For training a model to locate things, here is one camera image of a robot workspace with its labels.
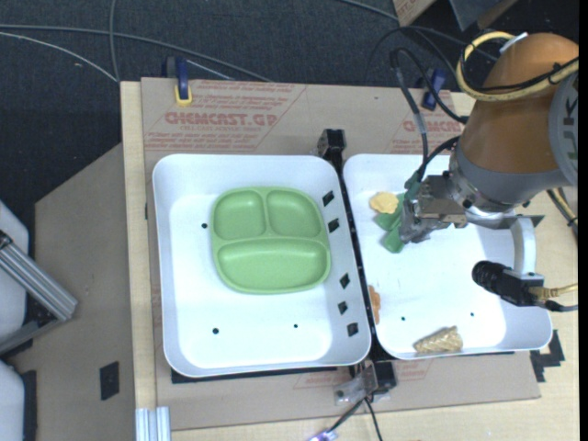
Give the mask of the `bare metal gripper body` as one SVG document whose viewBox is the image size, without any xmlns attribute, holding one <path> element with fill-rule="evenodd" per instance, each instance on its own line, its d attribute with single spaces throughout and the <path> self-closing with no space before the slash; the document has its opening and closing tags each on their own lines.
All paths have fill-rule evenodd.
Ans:
<svg viewBox="0 0 588 441">
<path fill-rule="evenodd" d="M 508 229 L 517 216 L 508 205 L 487 198 L 458 175 L 430 175 L 412 201 L 414 229 L 464 228 L 469 224 Z"/>
</svg>

